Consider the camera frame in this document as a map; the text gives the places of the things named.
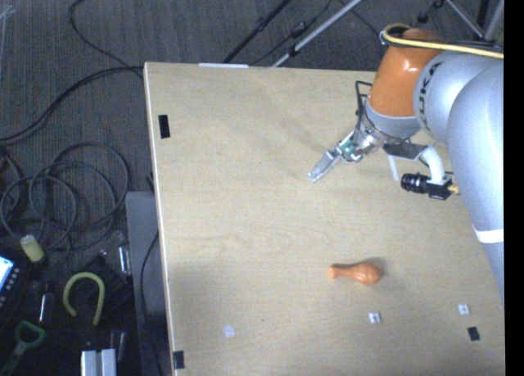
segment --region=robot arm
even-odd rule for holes
[[[434,43],[420,29],[396,26],[403,39]],[[504,62],[490,54],[389,47],[357,125],[309,174],[324,176],[340,159],[361,161],[379,148],[421,158],[431,178],[406,174],[401,186],[445,200],[454,192],[433,147],[414,145],[420,129],[447,146],[464,205],[482,243],[504,304]]]

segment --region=orange wooden object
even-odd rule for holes
[[[363,284],[371,285],[380,281],[382,272],[370,262],[360,262],[356,265],[333,264],[327,269],[327,275],[331,279],[349,277]]]

